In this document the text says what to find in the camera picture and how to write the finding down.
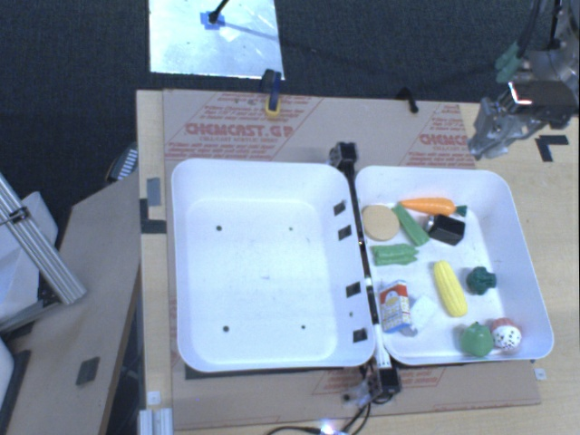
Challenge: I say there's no green bean bundle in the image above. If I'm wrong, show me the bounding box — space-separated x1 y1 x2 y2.
370 243 421 267

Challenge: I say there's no white and red cupcake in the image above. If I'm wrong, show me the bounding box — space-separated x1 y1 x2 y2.
489 317 523 350

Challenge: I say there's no green broccoli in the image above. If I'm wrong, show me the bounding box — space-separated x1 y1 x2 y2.
466 266 498 295

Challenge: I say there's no black box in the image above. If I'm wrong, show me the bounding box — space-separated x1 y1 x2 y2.
427 214 467 247

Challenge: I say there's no white plastic tray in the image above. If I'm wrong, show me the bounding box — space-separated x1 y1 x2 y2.
170 157 378 373
353 165 556 366

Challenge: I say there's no orange carrot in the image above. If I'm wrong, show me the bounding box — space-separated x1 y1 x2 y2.
399 197 469 218

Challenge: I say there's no green pea pod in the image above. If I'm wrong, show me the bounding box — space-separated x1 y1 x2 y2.
391 202 431 247

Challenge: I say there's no red and blue carton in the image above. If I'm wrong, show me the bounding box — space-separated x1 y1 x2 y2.
377 279 415 334

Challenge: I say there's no green pepper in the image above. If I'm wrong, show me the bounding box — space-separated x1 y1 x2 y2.
459 321 496 359

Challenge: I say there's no brown cardboard board red print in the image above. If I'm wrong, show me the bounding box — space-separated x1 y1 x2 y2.
161 89 543 420

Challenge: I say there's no yellow corn cob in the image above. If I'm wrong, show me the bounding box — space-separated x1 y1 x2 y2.
432 260 469 318

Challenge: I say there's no white packet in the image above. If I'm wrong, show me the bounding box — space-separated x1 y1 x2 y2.
409 295 439 334

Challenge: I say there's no tan round biscuit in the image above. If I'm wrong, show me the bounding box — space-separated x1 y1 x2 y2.
361 204 401 243

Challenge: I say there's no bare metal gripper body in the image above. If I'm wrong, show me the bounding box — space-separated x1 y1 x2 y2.
507 48 580 130

